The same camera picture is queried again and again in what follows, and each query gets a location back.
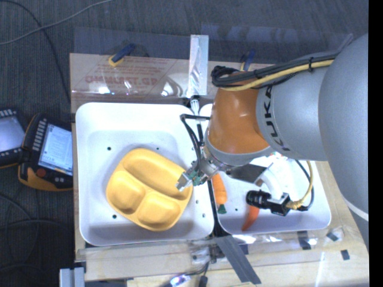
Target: screen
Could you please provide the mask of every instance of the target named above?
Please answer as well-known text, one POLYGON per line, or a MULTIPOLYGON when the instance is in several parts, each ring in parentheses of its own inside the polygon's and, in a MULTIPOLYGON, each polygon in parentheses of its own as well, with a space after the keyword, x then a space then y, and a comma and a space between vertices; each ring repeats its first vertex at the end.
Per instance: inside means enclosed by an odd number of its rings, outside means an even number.
POLYGON ((48 124, 38 164, 73 175, 72 133, 48 124))
POLYGON ((25 132, 15 116, 0 118, 0 152, 20 148, 25 132))

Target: blue and yellow object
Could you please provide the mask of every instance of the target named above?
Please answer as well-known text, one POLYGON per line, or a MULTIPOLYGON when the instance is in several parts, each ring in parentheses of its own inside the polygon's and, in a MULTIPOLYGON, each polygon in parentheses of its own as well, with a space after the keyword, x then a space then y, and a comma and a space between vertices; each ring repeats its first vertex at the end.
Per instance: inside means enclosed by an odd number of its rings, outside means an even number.
POLYGON ((126 47, 122 48, 118 53, 109 58, 109 65, 116 67, 124 60, 124 56, 130 55, 131 52, 135 49, 135 44, 129 44, 126 47))

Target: white cable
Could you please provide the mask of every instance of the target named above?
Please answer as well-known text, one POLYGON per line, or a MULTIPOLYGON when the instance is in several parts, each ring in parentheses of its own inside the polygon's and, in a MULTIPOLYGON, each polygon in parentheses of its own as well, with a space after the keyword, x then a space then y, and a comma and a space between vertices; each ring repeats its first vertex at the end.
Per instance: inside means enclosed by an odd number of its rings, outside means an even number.
POLYGON ((92 8, 92 7, 95 7, 95 6, 97 6, 97 5, 104 4, 104 3, 107 3, 107 2, 111 2, 111 1, 114 1, 114 0, 104 0, 104 1, 100 1, 100 2, 97 2, 97 3, 91 4, 91 5, 87 6, 86 8, 83 8, 82 10, 78 11, 77 13, 75 13, 75 14, 73 14, 73 15, 70 15, 70 16, 67 17, 67 18, 64 18, 64 19, 62 19, 62 20, 60 20, 60 21, 58 21, 58 22, 55 22, 55 23, 50 23, 49 25, 46 25, 46 26, 41 26, 41 27, 38 28, 38 29, 32 30, 32 31, 30 31, 30 32, 28 32, 28 33, 26 33, 26 34, 24 34, 24 35, 22 35, 22 36, 19 36, 19 37, 17 37, 17 38, 11 39, 11 40, 9 40, 9 41, 0 42, 0 45, 11 44, 12 42, 19 41, 20 39, 22 39, 22 38, 24 38, 24 37, 27 37, 27 36, 29 36, 29 35, 32 35, 33 33, 36 33, 36 32, 38 32, 38 31, 40 31, 40 30, 47 29, 47 28, 50 28, 50 27, 52 27, 52 26, 57 26, 57 25, 59 25, 59 24, 61 24, 61 23, 63 23, 63 22, 68 21, 69 19, 72 19, 72 18, 76 17, 77 15, 80 15, 81 13, 83 13, 83 12, 89 10, 89 9, 92 8))

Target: dark floor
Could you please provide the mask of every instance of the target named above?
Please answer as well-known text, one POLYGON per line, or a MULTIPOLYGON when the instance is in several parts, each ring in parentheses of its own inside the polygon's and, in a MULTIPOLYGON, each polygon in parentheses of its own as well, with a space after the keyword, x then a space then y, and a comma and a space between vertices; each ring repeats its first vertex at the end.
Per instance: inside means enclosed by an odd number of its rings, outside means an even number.
MULTIPOLYGON (((210 59, 238 61, 256 47, 259 62, 335 50, 369 30, 369 0, 115 0, 5 44, 99 1, 0 0, 0 108, 15 107, 28 121, 38 112, 69 120, 69 54, 108 48, 82 28, 208 34, 210 59)), ((164 52, 187 58, 169 47, 155 54, 164 52)), ((0 286, 58 286, 59 269, 74 259, 72 192, 26 187, 14 166, 0 170, 0 200, 0 286), (29 218, 46 221, 13 223, 29 218)))

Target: yellow plate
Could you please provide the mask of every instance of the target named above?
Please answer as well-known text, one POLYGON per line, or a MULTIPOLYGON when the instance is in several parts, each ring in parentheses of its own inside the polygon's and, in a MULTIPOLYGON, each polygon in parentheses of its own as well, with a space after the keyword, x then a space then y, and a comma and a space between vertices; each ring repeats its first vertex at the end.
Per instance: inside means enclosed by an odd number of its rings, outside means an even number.
POLYGON ((108 203, 125 218, 151 231, 165 231, 178 221, 193 192, 180 192, 177 180, 185 170, 149 149, 128 152, 107 185, 108 203))

